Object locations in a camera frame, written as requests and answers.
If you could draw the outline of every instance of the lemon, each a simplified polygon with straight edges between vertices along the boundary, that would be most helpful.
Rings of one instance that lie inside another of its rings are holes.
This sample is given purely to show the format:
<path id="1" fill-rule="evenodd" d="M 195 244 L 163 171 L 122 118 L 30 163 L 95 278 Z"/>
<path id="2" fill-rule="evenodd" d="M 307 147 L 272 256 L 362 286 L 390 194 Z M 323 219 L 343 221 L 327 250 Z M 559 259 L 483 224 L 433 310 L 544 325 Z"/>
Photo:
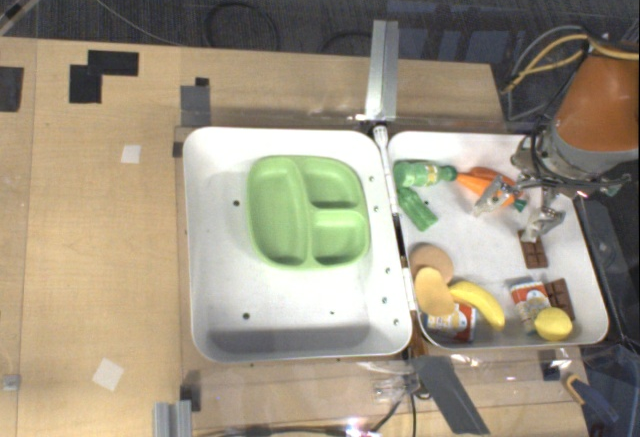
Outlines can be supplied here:
<path id="1" fill-rule="evenodd" d="M 536 332 L 547 341 L 561 341 L 573 330 L 567 313 L 557 307 L 547 307 L 534 321 Z"/>

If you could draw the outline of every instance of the wooden surface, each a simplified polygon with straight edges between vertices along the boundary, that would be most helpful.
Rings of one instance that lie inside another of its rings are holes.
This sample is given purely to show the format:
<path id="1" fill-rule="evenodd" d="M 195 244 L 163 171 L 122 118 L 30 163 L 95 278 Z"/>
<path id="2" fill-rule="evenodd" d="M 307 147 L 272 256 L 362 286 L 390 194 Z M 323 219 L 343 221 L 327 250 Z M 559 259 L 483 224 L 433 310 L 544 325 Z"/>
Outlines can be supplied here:
<path id="1" fill-rule="evenodd" d="M 139 76 L 105 76 L 102 104 L 69 104 L 69 65 L 86 64 L 89 49 L 139 52 Z M 13 361 L 1 372 L 22 375 L 17 403 L 0 392 L 0 435 L 150 436 L 154 402 L 175 402 L 194 379 L 208 409 L 194 414 L 199 431 L 386 412 L 373 395 L 385 375 L 355 361 L 229 367 L 183 339 L 188 285 L 171 155 L 180 86 L 195 77 L 210 79 L 217 124 L 348 127 L 364 108 L 366 59 L 2 39 L 0 65 L 13 63 L 33 73 L 23 93 L 35 103 L 0 114 L 0 347 Z M 407 119 L 500 127 L 488 66 L 401 61 L 399 75 Z M 125 145 L 141 146 L 139 164 L 121 163 Z M 514 425 L 543 413 L 562 414 L 562 435 L 584 433 L 560 384 L 538 380 L 535 354 L 478 357 L 487 367 L 457 369 L 494 435 L 517 434 Z M 113 392 L 92 381 L 103 358 L 124 370 Z M 517 389 L 505 376 L 513 368 L 526 371 Z M 575 358 L 572 368 L 581 371 Z M 433 402 L 419 408 L 422 427 L 449 434 Z M 406 435 L 406 410 L 385 435 Z"/>

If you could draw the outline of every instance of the can label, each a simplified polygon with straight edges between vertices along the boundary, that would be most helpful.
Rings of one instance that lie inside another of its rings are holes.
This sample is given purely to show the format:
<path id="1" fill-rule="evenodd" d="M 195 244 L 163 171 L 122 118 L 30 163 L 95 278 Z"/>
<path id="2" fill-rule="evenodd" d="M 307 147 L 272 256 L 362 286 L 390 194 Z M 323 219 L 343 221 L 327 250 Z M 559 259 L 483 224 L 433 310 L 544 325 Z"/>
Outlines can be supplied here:
<path id="1" fill-rule="evenodd" d="M 423 315 L 423 324 L 430 334 L 470 343 L 473 341 L 478 311 L 466 304 L 455 304 L 447 316 Z"/>
<path id="2" fill-rule="evenodd" d="M 534 334 L 536 331 L 534 321 L 538 314 L 543 309 L 551 307 L 544 284 L 537 281 L 516 284 L 511 287 L 511 298 L 516 304 L 516 310 L 525 331 L 527 334 Z"/>

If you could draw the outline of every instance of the brown chocolate bar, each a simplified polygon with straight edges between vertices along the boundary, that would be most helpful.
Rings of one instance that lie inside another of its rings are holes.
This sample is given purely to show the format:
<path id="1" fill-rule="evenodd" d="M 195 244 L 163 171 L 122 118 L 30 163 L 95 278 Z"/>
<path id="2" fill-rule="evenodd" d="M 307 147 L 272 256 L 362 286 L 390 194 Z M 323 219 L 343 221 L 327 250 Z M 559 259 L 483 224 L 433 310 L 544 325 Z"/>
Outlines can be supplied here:
<path id="1" fill-rule="evenodd" d="M 549 295 L 549 303 L 552 307 L 562 309 L 571 321 L 576 319 L 573 313 L 573 306 L 571 305 L 571 297 L 569 296 L 569 290 L 567 288 L 567 281 L 564 279 L 558 279 L 557 281 L 549 282 L 544 285 Z"/>
<path id="2" fill-rule="evenodd" d="M 549 266 L 547 255 L 544 253 L 542 241 L 538 238 L 534 243 L 524 242 L 519 238 L 522 237 L 524 231 L 518 231 L 518 241 L 522 247 L 522 255 L 527 268 L 546 268 Z"/>

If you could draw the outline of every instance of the metal bracket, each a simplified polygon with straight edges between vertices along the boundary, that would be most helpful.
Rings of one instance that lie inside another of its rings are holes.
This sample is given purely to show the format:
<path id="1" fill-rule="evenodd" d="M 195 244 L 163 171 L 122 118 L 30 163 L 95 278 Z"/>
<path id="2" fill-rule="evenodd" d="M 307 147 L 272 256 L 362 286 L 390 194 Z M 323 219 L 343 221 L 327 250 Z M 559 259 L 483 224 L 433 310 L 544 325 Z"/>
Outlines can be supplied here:
<path id="1" fill-rule="evenodd" d="M 365 120 L 391 121 L 396 118 L 399 45 L 397 21 L 373 22 Z"/>
<path id="2" fill-rule="evenodd" d="M 191 401 L 153 406 L 153 437 L 191 437 Z"/>
<path id="3" fill-rule="evenodd" d="M 0 37 L 6 35 L 18 21 L 28 14 L 41 0 L 16 0 L 9 9 L 0 16 Z"/>

